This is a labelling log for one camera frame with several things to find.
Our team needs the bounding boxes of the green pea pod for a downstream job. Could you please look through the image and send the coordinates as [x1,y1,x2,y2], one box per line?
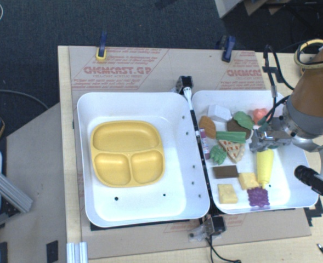
[215,130,247,144]

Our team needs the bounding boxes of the pink toy shrimp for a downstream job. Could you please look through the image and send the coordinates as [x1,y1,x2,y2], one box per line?
[252,107,270,125]

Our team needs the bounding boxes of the yellow mustard bottle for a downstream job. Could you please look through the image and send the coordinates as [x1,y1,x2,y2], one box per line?
[256,148,275,189]

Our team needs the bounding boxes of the black cylinder on white bracket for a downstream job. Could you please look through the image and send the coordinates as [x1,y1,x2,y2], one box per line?
[292,135,323,196]

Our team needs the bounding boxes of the thin black and white rod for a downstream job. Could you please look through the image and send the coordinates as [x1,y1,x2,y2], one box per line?
[183,87,214,216]

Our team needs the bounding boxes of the yellow cheese slab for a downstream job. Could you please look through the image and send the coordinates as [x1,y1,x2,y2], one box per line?
[217,184,239,204]

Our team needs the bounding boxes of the purple grapes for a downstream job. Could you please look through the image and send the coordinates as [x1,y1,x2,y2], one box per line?
[247,187,270,208]

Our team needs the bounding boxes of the brown chocolate bar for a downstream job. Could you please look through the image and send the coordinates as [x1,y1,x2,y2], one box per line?
[212,165,239,179]

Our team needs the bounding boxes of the white plastic tray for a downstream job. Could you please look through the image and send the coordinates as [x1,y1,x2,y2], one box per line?
[76,92,211,228]
[191,90,320,215]

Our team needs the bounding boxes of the yellow cheese wedge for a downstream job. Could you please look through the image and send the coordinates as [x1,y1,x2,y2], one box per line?
[238,172,260,190]

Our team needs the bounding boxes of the white block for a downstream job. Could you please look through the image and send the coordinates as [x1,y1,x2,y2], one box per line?
[207,104,233,123]

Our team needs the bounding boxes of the black block with thin wires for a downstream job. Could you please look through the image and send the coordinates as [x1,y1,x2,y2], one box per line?
[174,75,194,93]
[202,215,227,235]

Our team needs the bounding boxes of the yellow divided plate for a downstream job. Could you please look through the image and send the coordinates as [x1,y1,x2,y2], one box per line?
[90,120,166,188]

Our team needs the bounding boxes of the white and pink small packet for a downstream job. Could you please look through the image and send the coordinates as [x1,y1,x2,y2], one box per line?
[199,128,210,160]

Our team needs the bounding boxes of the brown cardboard board red print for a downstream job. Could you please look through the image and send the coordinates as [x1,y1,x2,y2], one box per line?
[67,45,313,260]

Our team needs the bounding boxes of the orange-brown biscuit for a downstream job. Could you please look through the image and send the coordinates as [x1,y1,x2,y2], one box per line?
[199,116,217,139]

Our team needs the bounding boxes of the green lettuce leaf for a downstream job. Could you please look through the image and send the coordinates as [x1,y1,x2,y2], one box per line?
[233,111,255,130]

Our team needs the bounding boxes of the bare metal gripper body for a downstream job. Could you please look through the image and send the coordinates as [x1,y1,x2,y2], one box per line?
[250,116,298,152]

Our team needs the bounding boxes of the brown round patty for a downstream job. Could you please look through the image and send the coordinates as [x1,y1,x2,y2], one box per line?
[226,118,252,141]

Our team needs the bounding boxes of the green broccoli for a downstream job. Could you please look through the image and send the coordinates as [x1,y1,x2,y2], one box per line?
[209,145,228,165]

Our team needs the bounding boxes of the pizza slice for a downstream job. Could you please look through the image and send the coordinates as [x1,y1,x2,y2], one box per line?
[218,140,246,163]

